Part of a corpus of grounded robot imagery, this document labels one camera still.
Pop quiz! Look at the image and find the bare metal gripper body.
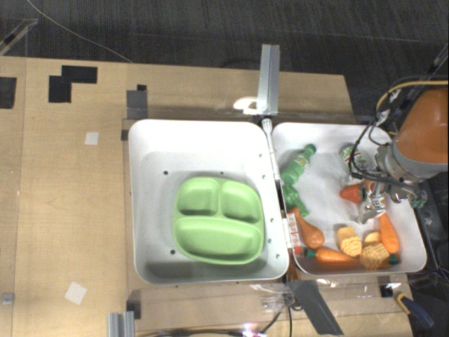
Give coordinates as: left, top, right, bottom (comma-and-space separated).
363, 143, 419, 199

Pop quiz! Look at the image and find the small tan bread piece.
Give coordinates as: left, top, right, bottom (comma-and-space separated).
363, 230, 383, 247

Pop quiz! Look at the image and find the red strawberry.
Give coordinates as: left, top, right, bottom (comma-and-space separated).
339, 183, 368, 204

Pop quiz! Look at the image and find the orange carrot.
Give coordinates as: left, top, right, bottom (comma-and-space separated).
380, 212, 402, 266
303, 246, 362, 268

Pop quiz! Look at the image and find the yellow corn cob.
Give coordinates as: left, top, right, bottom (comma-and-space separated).
336, 225, 363, 258
358, 242, 391, 271

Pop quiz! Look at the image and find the green and white can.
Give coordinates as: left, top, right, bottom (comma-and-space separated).
338, 145, 368, 172

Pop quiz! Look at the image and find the white plastic tray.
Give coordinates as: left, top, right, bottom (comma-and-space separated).
272, 121, 428, 277
128, 119, 290, 286

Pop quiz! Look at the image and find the brown chicken drumstick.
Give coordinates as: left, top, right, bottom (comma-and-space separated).
288, 206, 326, 250

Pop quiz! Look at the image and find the green plastic bottle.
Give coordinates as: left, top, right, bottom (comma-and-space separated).
279, 143, 317, 187

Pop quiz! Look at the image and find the green divided plate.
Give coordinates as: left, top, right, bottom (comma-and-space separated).
173, 176, 266, 266

